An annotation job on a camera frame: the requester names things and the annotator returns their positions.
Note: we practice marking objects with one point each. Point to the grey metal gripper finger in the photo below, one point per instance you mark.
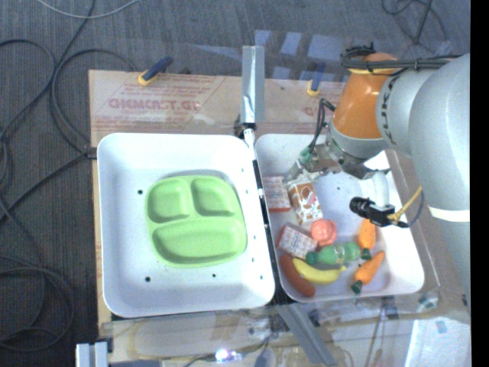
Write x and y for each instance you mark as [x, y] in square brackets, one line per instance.
[322, 173]
[296, 171]

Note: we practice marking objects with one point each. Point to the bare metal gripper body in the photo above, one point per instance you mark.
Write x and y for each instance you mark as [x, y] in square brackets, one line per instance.
[336, 160]

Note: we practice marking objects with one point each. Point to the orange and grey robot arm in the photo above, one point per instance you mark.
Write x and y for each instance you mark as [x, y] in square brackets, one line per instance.
[428, 113]

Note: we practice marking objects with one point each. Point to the white and red packet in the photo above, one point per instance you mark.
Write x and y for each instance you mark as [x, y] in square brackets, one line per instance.
[276, 195]

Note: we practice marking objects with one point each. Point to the tall orange and white carton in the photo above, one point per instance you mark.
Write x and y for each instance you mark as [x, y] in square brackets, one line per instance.
[305, 203]

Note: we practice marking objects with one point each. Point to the pink round toy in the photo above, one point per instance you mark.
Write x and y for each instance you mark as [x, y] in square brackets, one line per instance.
[324, 232]

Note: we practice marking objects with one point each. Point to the small orange and white carton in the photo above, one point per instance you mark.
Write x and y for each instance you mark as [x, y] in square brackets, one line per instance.
[296, 241]

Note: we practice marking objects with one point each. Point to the orange carrot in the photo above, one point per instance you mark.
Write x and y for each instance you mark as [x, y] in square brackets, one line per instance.
[368, 270]
[367, 235]

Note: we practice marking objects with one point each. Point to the green plastic bottle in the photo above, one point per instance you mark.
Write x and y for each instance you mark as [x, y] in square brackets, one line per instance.
[336, 254]

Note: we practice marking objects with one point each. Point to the yellow banana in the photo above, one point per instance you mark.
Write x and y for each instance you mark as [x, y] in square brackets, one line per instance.
[317, 274]

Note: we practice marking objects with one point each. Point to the red sausage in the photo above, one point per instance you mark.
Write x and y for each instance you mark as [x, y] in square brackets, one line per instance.
[296, 277]

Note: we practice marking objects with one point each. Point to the green divided plate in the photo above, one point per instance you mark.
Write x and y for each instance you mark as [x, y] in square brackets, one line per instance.
[198, 239]

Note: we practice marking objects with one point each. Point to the white plastic tray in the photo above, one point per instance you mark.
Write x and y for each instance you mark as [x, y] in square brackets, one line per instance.
[397, 266]
[122, 220]

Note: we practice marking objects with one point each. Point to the brown cardboard board red print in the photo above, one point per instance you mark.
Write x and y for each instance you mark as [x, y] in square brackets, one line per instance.
[168, 105]

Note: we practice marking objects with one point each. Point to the black cylinder on white bracket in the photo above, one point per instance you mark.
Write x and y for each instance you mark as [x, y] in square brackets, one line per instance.
[368, 206]

